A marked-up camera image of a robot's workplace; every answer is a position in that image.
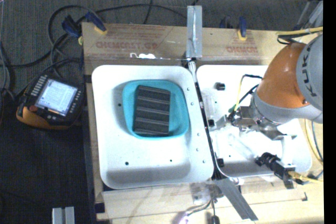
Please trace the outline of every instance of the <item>black sponge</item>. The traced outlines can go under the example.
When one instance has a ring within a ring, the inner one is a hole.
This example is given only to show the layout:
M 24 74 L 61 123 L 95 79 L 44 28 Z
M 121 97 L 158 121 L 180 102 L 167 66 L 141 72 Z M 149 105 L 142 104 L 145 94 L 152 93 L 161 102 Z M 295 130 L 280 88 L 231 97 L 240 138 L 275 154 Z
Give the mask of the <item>black sponge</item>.
M 145 137 L 169 136 L 170 91 L 138 86 L 133 131 Z

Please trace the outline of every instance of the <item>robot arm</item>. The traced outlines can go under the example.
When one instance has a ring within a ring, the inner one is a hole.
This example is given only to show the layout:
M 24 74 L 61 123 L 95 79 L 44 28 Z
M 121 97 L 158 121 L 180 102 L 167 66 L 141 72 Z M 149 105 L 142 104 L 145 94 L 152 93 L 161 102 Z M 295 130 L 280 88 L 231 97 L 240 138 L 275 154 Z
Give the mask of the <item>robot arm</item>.
M 307 45 L 289 44 L 274 57 L 251 101 L 250 114 L 257 123 L 323 123 L 322 48 L 323 34 Z
M 228 117 L 239 128 L 256 129 L 271 140 L 281 140 L 283 157 L 265 152 L 256 163 L 266 165 L 291 186 L 289 172 L 295 171 L 286 158 L 292 138 L 277 127 L 292 119 L 323 123 L 323 34 L 308 44 L 291 43 L 269 64 L 265 75 L 252 94 L 249 107 L 240 107 Z

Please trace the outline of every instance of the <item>blue tray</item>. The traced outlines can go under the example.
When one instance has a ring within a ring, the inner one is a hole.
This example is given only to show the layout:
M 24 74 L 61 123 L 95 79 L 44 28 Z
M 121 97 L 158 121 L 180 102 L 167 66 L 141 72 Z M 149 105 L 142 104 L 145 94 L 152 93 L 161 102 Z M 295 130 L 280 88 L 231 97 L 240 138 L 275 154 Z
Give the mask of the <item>blue tray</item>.
M 144 137 L 133 131 L 136 90 L 138 86 L 148 86 L 170 91 L 169 133 L 164 137 Z M 189 129 L 189 114 L 182 89 L 168 80 L 133 80 L 122 91 L 122 102 L 127 129 L 138 138 L 157 140 L 184 135 Z

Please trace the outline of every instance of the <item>metal bracket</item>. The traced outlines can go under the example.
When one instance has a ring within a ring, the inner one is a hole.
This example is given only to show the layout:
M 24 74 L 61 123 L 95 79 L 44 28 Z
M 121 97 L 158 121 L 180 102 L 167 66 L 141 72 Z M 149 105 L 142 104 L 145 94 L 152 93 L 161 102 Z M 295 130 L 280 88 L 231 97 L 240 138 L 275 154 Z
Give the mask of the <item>metal bracket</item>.
M 186 58 L 202 57 L 202 6 L 188 6 Z
M 242 219 L 250 219 L 251 221 L 257 221 L 258 218 L 250 208 L 250 205 L 244 199 L 237 187 L 229 178 L 216 180 L 214 183 L 220 188 L 222 193 L 228 198 L 237 213 Z
M 52 224 L 75 224 L 74 207 L 53 208 Z

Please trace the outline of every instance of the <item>white tray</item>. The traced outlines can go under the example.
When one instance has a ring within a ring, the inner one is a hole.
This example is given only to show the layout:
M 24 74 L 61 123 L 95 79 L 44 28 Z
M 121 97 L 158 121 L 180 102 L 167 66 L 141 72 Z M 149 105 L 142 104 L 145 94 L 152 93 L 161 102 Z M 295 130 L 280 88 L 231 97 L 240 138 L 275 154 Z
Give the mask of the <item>white tray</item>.
M 263 76 L 267 66 L 229 66 L 204 65 L 197 70 L 197 79 L 207 117 L 211 116 L 217 122 L 228 110 L 235 105 L 238 95 L 239 82 L 244 74 Z M 225 84 L 224 91 L 215 88 L 217 82 Z M 260 79 L 245 77 L 240 91 L 241 98 L 253 86 L 259 84 Z M 245 98 L 241 106 L 249 106 L 250 97 Z M 311 155 L 307 142 L 301 129 L 299 120 L 295 119 L 278 127 L 279 131 L 295 134 L 292 145 L 286 150 L 292 151 L 293 164 L 296 171 L 304 172 L 311 167 Z M 282 158 L 282 144 L 272 141 L 260 132 L 239 133 L 237 127 L 228 126 L 210 132 L 213 139 L 214 150 L 218 158 L 223 158 L 223 172 L 229 177 L 247 177 L 268 175 L 272 172 L 265 166 L 259 167 L 254 162 L 256 156 L 264 152 L 276 154 Z
M 183 90 L 190 128 L 183 136 L 147 140 L 128 132 L 122 90 L 133 80 L 160 79 Z M 208 180 L 213 163 L 191 73 L 178 66 L 99 66 L 92 73 L 100 175 L 112 189 Z

